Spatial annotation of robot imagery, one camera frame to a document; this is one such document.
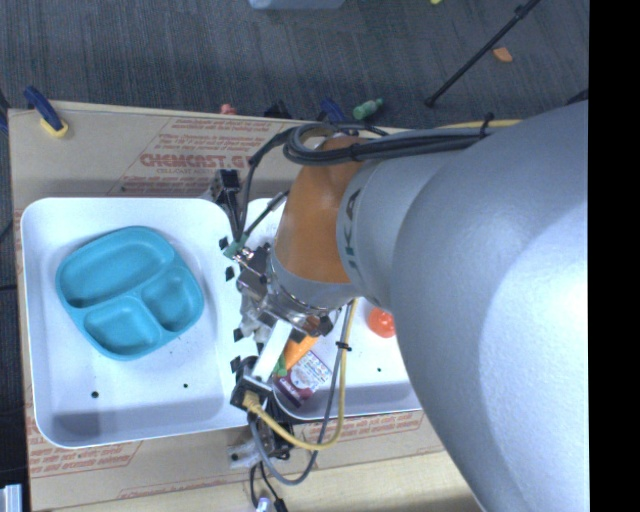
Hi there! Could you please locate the black cylinder on white bracket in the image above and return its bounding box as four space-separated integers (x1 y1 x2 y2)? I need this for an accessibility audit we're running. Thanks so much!
229 320 294 414

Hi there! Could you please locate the orange round toy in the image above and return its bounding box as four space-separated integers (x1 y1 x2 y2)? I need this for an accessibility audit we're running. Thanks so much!
366 306 398 340

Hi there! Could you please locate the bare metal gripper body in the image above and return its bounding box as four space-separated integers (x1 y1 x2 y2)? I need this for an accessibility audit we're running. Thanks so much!
233 242 335 338

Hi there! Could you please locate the blue divided plate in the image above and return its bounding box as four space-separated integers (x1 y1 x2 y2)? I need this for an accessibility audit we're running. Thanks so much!
54 225 207 363

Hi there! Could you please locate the white plastic tray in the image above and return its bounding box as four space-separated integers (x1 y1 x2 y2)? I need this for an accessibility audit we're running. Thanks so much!
19 196 252 450
243 197 425 422

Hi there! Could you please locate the black block with thin wires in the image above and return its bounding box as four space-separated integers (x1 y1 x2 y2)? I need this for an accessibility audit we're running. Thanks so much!
213 168 242 206
248 410 295 461

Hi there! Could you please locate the green bottle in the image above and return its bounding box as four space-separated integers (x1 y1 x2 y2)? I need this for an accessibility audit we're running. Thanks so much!
351 97 386 122

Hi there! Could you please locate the orange carrot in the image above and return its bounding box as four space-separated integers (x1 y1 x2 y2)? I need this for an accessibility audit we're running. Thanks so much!
271 333 321 378

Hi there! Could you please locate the brown cardboard board red print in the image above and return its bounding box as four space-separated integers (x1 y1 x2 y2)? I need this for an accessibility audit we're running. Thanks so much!
7 99 484 512

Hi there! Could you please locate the black stand leg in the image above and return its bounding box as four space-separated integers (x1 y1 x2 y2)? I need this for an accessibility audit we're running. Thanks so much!
423 0 542 109

